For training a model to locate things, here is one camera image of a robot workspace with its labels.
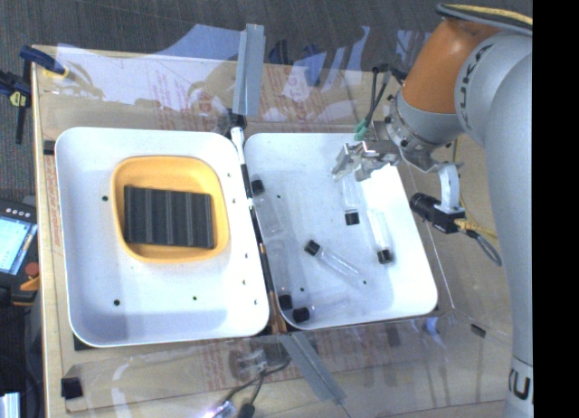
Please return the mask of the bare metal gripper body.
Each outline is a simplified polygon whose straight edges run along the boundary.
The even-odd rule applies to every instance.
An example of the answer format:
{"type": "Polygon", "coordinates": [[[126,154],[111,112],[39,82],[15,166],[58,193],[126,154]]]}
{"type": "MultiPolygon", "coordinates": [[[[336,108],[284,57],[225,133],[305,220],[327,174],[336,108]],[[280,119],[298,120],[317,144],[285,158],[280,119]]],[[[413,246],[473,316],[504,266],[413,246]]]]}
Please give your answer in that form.
{"type": "Polygon", "coordinates": [[[442,166],[442,162],[432,157],[440,145],[416,135],[401,119],[363,119],[360,122],[360,141],[364,144],[363,159],[378,159],[393,166],[404,160],[420,171],[438,171],[442,166]]]}

